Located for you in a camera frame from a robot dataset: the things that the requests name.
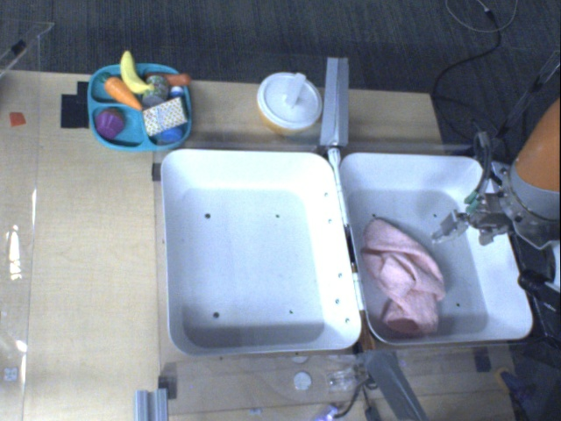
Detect brown sausage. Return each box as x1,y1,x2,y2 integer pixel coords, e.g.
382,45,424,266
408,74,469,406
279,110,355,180
163,73,193,89

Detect orange carrot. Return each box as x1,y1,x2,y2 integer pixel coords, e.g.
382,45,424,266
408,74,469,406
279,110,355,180
103,75,144,112

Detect small green can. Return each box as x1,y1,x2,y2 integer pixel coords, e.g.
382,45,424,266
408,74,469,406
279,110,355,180
144,75,172,101

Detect yellow banana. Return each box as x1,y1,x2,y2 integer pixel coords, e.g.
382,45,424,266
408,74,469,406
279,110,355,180
118,50,156,96

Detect yellow cup with white lid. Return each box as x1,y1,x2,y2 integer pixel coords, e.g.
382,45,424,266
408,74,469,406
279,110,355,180
256,71,324,138

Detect blue round toy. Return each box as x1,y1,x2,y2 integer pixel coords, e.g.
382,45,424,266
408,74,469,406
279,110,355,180
156,126,185,146

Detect purple grapes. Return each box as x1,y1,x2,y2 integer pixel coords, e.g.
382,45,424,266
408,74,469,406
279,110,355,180
95,107,126,141

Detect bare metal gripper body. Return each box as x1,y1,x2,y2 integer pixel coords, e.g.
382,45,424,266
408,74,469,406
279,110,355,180
466,192,549,248

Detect pink cloth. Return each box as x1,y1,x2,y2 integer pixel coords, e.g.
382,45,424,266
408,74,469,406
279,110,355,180
359,218,448,337

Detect clear plastic bottle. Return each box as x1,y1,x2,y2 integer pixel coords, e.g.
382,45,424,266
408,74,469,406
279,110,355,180
325,365,368,393

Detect blue divided plate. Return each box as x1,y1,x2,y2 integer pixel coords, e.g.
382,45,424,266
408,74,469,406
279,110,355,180
86,62,194,153

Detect white plastic tray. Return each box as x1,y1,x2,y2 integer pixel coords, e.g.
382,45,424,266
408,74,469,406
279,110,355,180
160,148,363,357
338,152,535,346

